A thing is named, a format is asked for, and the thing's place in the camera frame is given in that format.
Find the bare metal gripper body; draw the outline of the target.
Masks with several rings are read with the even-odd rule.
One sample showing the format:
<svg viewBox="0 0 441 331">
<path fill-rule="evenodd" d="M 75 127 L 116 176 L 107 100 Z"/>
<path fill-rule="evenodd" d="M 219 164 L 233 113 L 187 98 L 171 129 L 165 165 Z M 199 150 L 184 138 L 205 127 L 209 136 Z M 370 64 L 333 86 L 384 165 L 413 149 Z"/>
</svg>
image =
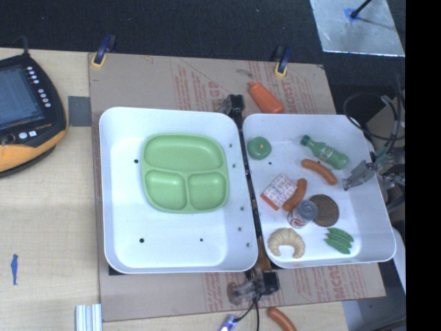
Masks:
<svg viewBox="0 0 441 331">
<path fill-rule="evenodd" d="M 405 165 L 392 154 L 376 157 L 373 164 L 376 175 L 385 188 L 396 185 L 405 187 Z"/>
</svg>

